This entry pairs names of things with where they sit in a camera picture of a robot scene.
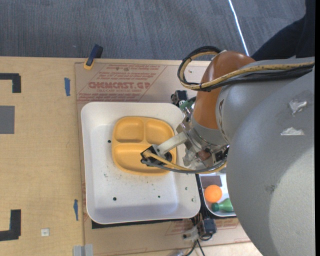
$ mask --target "orange fruit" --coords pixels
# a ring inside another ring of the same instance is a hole
[[[204,198],[210,203],[218,202],[222,197],[222,190],[218,185],[210,185],[204,190]]]

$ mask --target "orange divided plate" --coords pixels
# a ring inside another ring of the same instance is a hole
[[[142,116],[119,119],[112,133],[112,158],[122,171],[136,175],[164,175],[169,171],[141,163],[141,153],[151,144],[161,144],[175,135],[165,121]],[[170,150],[176,163],[176,148]]]

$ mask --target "white tray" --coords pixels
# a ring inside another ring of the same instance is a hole
[[[112,158],[113,128],[126,116],[157,118],[176,132],[183,119],[170,103],[91,102],[81,110],[86,207],[99,224],[187,219],[200,210],[194,174],[169,172],[161,176],[130,174],[118,169]],[[183,165],[184,145],[177,147]]]

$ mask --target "green bottle cap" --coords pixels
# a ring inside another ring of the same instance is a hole
[[[219,204],[218,204],[217,202],[213,203],[213,204],[211,205],[211,209],[212,209],[212,211],[214,211],[214,212],[219,211]]]

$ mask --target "white square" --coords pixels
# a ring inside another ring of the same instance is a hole
[[[48,227],[41,229],[41,236],[42,236],[42,237],[48,237],[48,236],[50,236],[50,229],[49,229]]]

